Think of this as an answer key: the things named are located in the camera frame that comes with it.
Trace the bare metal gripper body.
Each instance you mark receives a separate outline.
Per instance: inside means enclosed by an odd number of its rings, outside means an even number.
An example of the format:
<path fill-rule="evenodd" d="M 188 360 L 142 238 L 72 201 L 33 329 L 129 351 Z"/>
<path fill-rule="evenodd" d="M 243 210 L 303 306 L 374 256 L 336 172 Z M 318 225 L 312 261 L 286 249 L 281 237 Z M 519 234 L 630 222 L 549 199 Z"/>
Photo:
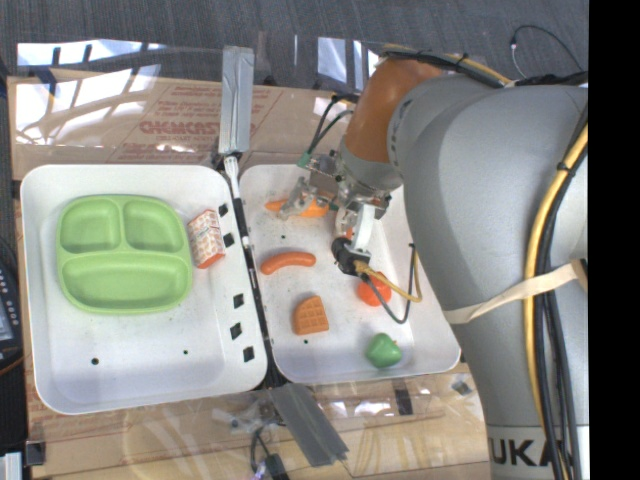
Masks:
<path fill-rule="evenodd" d="M 381 219 L 391 200 L 391 161 L 387 152 L 365 158 L 352 151 L 312 155 L 305 168 L 309 184 L 334 206 L 359 213 L 365 205 Z"/>

